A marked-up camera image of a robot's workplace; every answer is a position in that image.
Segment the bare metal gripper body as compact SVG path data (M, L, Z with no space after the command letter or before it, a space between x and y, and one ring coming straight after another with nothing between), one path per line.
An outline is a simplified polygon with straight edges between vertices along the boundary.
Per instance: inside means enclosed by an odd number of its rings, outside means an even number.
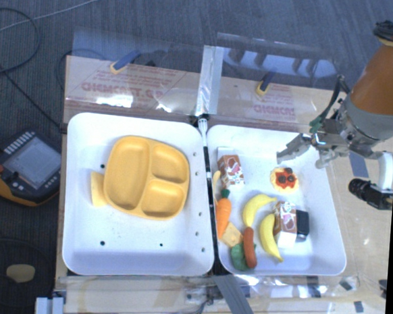
M344 118L317 117L313 120L311 144L329 157L347 156L349 151L366 159L375 159L377 130L369 122Z

